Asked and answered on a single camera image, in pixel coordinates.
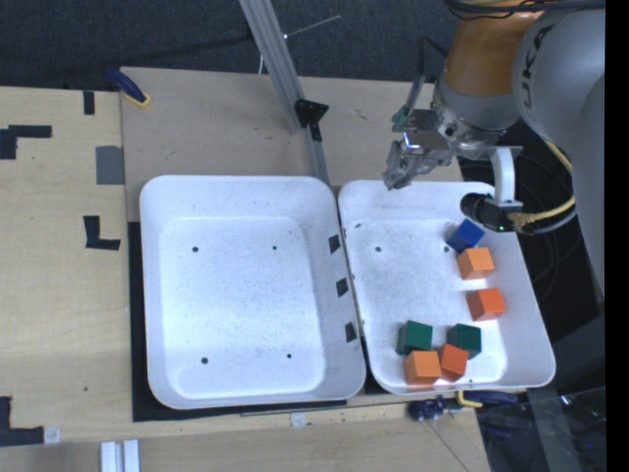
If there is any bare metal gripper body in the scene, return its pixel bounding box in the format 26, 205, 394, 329
398, 107, 503, 167

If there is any blue cube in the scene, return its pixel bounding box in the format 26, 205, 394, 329
445, 217, 486, 255

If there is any orange cube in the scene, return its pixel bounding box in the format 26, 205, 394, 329
465, 286, 507, 323
403, 349, 443, 388
455, 246, 495, 281
438, 342, 470, 383

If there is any white plastic tray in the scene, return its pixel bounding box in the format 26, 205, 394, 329
139, 174, 368, 411
337, 179, 557, 396

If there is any green cube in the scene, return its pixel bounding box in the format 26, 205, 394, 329
445, 323, 483, 360
395, 320, 434, 357

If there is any pale wood board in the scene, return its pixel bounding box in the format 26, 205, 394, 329
119, 65, 492, 443

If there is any black cylinder on white bracket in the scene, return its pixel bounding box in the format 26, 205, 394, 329
460, 146, 525, 234

